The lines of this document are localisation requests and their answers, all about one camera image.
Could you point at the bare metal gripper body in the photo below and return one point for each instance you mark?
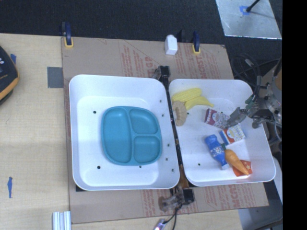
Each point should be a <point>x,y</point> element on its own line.
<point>263,110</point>

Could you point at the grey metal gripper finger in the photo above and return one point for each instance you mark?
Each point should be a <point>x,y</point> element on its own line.
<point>258,123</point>
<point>236,116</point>

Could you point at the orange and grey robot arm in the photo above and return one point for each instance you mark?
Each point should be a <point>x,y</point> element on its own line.
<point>278,83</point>

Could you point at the orange and white carton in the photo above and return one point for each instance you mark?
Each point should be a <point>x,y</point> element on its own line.
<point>233,134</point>

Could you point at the red and white carton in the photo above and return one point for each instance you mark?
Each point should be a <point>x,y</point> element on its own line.
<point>214,117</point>

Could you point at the yellow banana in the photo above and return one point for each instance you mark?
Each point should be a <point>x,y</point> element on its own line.
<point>199,102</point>

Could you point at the blue bottle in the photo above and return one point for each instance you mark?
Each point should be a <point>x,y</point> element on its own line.
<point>216,150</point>

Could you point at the orange packet with star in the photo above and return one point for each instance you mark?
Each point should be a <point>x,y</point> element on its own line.
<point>248,165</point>

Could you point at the orange carrot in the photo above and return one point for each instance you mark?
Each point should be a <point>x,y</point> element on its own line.
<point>235,160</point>

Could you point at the white plastic tray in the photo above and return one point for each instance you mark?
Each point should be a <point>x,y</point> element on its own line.
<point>88,138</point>
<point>199,147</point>

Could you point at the yellow corn cob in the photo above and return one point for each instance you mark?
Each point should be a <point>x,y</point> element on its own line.
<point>185,94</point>

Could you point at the thin black rod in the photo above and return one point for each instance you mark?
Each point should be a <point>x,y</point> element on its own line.
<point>178,150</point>

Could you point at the small white bottle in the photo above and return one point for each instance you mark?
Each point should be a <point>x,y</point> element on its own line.
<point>171,45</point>

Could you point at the blue divided plate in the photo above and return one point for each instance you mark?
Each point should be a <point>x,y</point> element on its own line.
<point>117,135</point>

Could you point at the brown cardboard board red print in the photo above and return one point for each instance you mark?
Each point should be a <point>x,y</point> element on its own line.
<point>96,56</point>

